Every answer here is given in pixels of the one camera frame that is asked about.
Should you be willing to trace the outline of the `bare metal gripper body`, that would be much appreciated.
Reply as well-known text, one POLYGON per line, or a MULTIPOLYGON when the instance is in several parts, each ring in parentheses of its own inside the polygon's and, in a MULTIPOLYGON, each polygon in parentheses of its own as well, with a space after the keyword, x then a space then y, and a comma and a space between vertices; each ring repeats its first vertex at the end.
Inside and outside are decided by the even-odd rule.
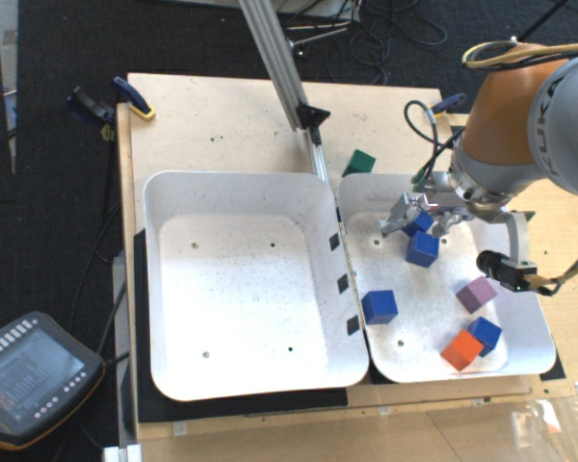
POLYGON ((415 181, 418 205, 439 216, 459 216, 493 221, 503 212, 510 197, 487 190, 464 172, 433 171, 415 181))

